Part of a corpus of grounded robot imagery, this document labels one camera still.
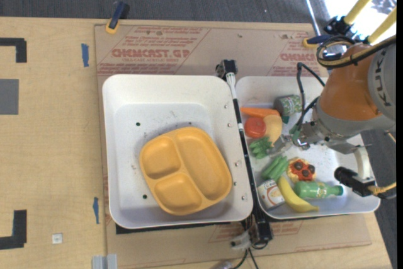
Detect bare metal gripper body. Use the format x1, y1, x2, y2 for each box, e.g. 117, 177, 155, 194
290, 120, 330, 149

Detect yellow pear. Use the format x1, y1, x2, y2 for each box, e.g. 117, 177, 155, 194
263, 114, 283, 146

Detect white plastic tray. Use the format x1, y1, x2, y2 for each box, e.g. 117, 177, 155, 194
234, 75, 382, 220
101, 73, 254, 230

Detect pizza slice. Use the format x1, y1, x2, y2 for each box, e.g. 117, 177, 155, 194
286, 157, 317, 184

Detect red tomato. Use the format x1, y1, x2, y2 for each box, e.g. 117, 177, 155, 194
244, 117, 268, 139

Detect green can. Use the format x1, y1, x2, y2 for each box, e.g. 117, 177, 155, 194
273, 94, 304, 117

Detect orange carrot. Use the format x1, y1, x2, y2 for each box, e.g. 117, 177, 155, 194
239, 106, 290, 124

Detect thin black and white rod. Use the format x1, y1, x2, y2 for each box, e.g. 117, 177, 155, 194
225, 71, 263, 215

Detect white can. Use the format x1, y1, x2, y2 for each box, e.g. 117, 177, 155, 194
256, 179, 286, 210

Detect yellow banana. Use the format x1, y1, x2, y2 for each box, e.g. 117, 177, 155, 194
276, 175, 320, 214

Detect green bottle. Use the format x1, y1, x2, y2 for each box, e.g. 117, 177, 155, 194
293, 180, 344, 200

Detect orange divided plate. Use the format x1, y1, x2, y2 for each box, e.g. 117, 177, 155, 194
139, 126, 234, 217

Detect brown cardboard board red print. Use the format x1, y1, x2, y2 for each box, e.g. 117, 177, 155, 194
94, 23, 373, 269

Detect black cylinder on white bracket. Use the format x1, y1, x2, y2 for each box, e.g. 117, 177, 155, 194
334, 145, 377, 198

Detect black block with thin wires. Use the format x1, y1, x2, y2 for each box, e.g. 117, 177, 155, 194
215, 59, 238, 78
251, 213, 275, 244

